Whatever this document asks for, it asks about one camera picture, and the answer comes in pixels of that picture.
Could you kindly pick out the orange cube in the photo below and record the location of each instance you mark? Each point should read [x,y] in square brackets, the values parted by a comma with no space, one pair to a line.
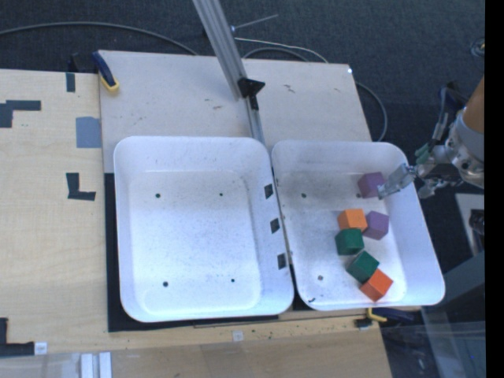
[351,219]
[377,286]

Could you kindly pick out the green cube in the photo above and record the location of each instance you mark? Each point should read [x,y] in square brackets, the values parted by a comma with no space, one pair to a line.
[349,241]
[362,267]

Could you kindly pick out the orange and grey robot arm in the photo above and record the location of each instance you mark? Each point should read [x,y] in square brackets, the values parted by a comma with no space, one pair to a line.
[475,106]

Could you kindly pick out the white plastic tray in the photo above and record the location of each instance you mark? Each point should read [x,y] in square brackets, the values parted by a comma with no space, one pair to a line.
[197,230]
[315,230]

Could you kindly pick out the purple cube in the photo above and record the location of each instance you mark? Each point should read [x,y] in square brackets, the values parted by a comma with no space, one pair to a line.
[376,223]
[369,184]

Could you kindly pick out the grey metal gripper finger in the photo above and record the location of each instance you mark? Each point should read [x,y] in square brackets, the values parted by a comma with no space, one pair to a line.
[395,181]
[428,189]

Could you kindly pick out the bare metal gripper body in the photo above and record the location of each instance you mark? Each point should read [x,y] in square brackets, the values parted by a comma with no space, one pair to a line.
[453,168]

